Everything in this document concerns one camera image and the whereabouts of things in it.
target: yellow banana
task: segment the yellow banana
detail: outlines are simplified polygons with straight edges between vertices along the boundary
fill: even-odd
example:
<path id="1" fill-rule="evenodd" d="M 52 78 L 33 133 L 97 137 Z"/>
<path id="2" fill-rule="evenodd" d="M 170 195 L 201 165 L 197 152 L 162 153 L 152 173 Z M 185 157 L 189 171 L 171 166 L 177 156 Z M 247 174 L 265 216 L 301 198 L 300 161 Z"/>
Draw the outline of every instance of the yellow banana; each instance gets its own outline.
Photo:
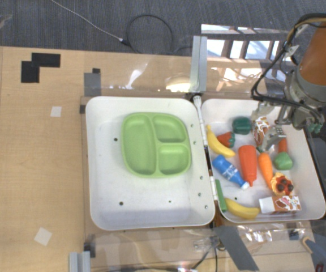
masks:
<path id="1" fill-rule="evenodd" d="M 211 126 L 207 125 L 207 141 L 209 148 L 214 153 L 222 154 L 226 158 L 234 157 L 235 152 L 218 141 L 216 135 L 211 131 Z"/>
<path id="2" fill-rule="evenodd" d="M 242 206 L 236 201 L 233 201 L 232 199 L 225 198 L 225 202 L 227 205 L 227 210 L 236 216 L 239 216 L 240 218 L 244 219 L 255 219 L 257 215 L 260 212 L 260 209 L 258 207 L 246 207 Z"/>

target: white tape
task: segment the white tape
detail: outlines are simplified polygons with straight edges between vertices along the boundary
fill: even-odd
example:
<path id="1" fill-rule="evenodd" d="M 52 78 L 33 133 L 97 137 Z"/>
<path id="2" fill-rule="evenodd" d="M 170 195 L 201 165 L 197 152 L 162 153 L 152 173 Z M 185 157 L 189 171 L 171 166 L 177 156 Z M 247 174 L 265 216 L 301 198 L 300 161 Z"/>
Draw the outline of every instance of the white tape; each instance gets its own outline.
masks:
<path id="1" fill-rule="evenodd" d="M 47 246 L 50 238 L 52 236 L 52 233 L 49 232 L 48 230 L 40 227 L 40 229 L 38 230 L 34 240 L 38 243 L 40 243 L 41 245 Z"/>
<path id="2" fill-rule="evenodd" d="M 51 109 L 51 117 L 61 117 L 62 107 L 52 107 Z"/>

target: toy carrot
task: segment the toy carrot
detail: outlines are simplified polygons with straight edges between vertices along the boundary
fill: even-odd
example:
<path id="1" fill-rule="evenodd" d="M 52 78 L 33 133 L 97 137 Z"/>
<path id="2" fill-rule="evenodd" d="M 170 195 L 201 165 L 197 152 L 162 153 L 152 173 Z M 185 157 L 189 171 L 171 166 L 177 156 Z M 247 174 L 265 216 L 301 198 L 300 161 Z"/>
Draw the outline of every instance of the toy carrot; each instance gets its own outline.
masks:
<path id="1" fill-rule="evenodd" d="M 278 143 L 278 153 L 280 152 L 287 152 L 288 151 L 288 142 L 286 141 L 286 138 L 280 140 Z"/>
<path id="2" fill-rule="evenodd" d="M 262 152 L 258 157 L 258 161 L 261 173 L 268 187 L 271 189 L 271 179 L 273 177 L 273 171 L 270 156 L 267 153 Z"/>
<path id="3" fill-rule="evenodd" d="M 256 180 L 256 171 L 258 168 L 258 160 L 256 157 L 256 148 L 253 145 L 243 145 L 238 149 L 243 179 L 250 186 Z"/>

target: wooden surface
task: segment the wooden surface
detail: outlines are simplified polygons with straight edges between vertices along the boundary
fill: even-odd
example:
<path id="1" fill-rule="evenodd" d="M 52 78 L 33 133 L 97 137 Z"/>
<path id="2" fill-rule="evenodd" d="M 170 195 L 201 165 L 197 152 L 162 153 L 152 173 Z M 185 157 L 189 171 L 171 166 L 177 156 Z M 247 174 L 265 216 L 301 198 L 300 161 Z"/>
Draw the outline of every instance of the wooden surface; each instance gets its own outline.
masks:
<path id="1" fill-rule="evenodd" d="M 95 267 L 196 262 L 200 254 L 193 240 L 201 236 L 194 229 L 111 233 L 90 225 L 79 114 L 84 73 L 93 67 L 101 69 L 104 95 L 142 94 L 127 90 L 134 87 L 149 96 L 165 93 L 172 74 L 187 75 L 189 59 L 23 48 L 0 52 L 0 271 L 68 271 L 68 254 L 81 252 L 90 233 L 100 253 L 92 260 Z M 21 83 L 21 61 L 30 61 L 32 52 L 61 54 L 61 67 L 41 68 L 40 83 Z M 61 117 L 50 116 L 53 106 L 62 107 Z M 52 233 L 46 246 L 34 241 L 40 227 Z M 310 255 L 298 241 L 287 238 L 256 249 L 264 271 L 283 262 L 283 251 L 303 268 L 297 271 L 312 270 Z M 220 271 L 234 269 L 226 252 L 219 257 Z M 207 260 L 200 271 L 214 270 L 214 265 Z"/>

